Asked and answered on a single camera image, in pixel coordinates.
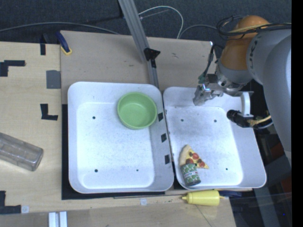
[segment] green plate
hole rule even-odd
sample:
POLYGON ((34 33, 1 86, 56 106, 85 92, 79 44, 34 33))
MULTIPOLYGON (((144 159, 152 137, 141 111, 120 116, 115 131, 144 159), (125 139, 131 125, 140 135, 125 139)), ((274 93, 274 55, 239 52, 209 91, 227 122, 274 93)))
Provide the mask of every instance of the green plate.
POLYGON ((118 102, 121 122, 133 130, 149 127, 157 118, 157 106, 147 95, 139 92, 125 94, 118 102))

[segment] table surface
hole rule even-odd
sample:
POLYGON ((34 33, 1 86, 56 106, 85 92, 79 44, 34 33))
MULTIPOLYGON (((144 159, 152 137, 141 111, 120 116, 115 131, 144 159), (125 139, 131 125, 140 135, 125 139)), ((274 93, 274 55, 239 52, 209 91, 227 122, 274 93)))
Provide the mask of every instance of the table surface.
MULTIPOLYGON (((46 44, 46 55, 41 55, 39 44, 0 42, 0 61, 26 61, 25 67, 9 67, 8 76, 0 77, 0 132, 44 149, 41 164, 34 172, 0 161, 0 190, 6 191, 6 206, 28 206, 30 213, 69 211, 70 216, 75 213, 73 219, 78 222, 81 213, 87 216, 89 211, 91 226, 100 210, 107 213, 108 219, 119 212, 121 217, 111 220, 115 224, 126 218, 132 226, 142 226, 142 221, 147 226, 155 225, 153 218, 146 220, 153 213, 159 221, 173 226, 182 226, 193 216, 197 223, 235 226, 229 199, 222 199, 218 207, 190 205, 181 199, 186 191, 173 188, 165 195, 144 197, 147 206, 140 206, 142 197, 61 200, 62 104, 67 103, 68 87, 81 80, 148 83, 146 63, 140 61, 131 36, 70 31, 62 34, 72 48, 70 56, 56 44, 46 44), (61 71, 61 89, 46 87, 48 70, 61 71), (58 120, 42 120, 40 104, 48 104, 49 114, 58 115, 58 120), (134 212, 138 221, 126 217, 134 212)), ((171 86, 196 87, 197 77, 207 65, 209 42, 163 38, 148 41, 151 48, 161 51, 156 59, 161 91, 171 86)))

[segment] can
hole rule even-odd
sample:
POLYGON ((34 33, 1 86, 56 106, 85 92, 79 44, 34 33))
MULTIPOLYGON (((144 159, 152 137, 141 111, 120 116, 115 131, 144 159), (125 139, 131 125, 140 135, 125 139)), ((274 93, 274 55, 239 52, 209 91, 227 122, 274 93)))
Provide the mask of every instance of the can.
POLYGON ((199 173, 194 163, 184 164, 181 166, 181 172, 185 181, 185 185, 190 187, 201 182, 199 173))

